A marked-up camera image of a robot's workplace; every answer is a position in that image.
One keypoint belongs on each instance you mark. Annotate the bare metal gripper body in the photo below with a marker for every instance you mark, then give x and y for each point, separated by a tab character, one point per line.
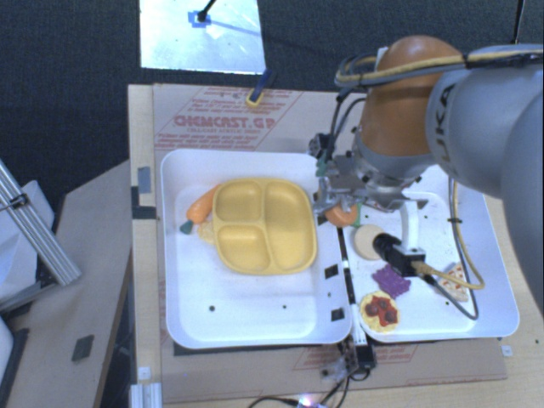
365	187

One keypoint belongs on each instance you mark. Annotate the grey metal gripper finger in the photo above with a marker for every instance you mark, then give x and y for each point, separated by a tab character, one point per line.
349	206
324	206

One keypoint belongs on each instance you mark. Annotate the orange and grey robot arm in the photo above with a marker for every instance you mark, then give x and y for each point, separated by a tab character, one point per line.
463	121

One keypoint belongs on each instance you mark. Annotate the round beige biscuit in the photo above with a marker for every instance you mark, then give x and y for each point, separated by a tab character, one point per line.
364	240

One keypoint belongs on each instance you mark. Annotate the yellow divided plate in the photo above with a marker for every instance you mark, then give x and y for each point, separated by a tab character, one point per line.
263	228

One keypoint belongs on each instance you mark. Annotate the purple grapes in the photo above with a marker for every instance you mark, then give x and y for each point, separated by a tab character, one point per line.
391	282

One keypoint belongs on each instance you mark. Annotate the yellow tart with red berries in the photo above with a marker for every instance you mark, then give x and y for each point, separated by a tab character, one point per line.
379	313

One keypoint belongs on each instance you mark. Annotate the pale yellow biscuit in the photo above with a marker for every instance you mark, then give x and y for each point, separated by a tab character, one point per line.
207	233

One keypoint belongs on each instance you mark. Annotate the white plastic tray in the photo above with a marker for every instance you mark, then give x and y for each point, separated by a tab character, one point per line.
429	313
255	304

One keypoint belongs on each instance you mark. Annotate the slice of pizza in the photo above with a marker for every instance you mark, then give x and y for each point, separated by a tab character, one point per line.
455	282

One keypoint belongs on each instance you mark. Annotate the brown cardboard board, red print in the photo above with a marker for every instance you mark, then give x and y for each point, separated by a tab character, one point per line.
221	121

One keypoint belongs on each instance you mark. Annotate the black cylinder on white bracket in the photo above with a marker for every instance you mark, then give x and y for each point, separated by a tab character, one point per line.
397	255

